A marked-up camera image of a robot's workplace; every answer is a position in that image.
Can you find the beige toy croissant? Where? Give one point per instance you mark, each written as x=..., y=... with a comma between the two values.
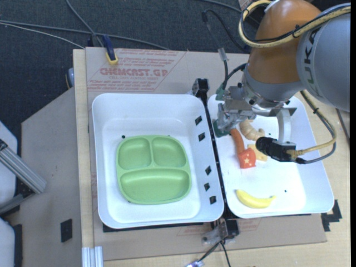
x=250, y=131

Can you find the pale yellow cheese wedge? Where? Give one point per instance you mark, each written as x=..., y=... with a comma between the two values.
x=261, y=156

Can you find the dark green lump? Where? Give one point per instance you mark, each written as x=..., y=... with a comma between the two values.
x=222, y=133

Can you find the yellow banana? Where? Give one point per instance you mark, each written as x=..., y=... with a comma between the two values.
x=254, y=201

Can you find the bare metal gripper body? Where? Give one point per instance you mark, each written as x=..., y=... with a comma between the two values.
x=239, y=104

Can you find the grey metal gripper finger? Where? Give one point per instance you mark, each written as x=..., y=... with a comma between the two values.
x=231, y=123
x=218, y=124

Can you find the black cylinder on white bracket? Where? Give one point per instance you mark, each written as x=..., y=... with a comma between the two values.
x=275, y=148

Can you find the red block with yellow stars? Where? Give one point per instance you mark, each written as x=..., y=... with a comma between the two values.
x=247, y=159

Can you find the brown cardboard board red print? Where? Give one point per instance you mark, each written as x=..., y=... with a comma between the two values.
x=155, y=74

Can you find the orange carrot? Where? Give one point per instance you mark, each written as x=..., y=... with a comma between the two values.
x=238, y=141

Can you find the green divided plate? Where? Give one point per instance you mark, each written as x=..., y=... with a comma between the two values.
x=154, y=178

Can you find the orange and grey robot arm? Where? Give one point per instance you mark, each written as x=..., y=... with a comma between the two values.
x=281, y=51

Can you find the white plastic tray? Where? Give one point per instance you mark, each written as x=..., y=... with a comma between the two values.
x=267, y=179
x=155, y=113

